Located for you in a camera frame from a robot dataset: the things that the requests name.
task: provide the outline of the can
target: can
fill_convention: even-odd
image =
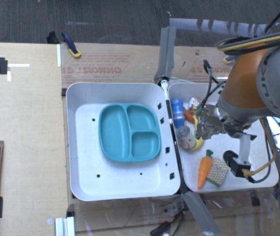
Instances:
[[[196,139],[188,126],[181,126],[176,130],[176,137],[184,149],[191,149],[196,145]]]

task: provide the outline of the blue can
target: blue can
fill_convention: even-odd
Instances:
[[[176,128],[184,125],[185,113],[184,113],[184,102],[181,99],[174,99],[170,101],[171,111],[173,114],[173,121]]]

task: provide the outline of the blue divided plate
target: blue divided plate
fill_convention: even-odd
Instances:
[[[99,137],[103,153],[113,161],[141,162],[161,149],[161,135],[154,113],[144,105],[119,103],[102,109]]]

